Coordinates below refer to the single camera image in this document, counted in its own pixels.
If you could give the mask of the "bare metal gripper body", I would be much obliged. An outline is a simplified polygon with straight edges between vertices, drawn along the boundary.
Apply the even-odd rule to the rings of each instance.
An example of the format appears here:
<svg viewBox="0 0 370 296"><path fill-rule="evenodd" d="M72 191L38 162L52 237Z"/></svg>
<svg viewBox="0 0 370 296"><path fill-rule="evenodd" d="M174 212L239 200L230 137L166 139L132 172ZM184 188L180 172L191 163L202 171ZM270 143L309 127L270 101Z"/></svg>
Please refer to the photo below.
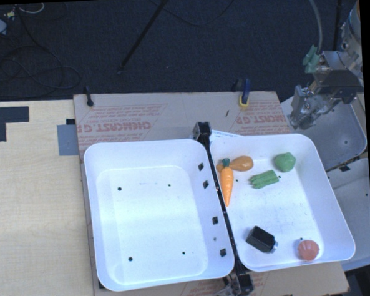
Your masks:
<svg viewBox="0 0 370 296"><path fill-rule="evenodd" d="M313 94L349 104L364 90L361 22L343 24L341 49L323 51L313 69Z"/></svg>

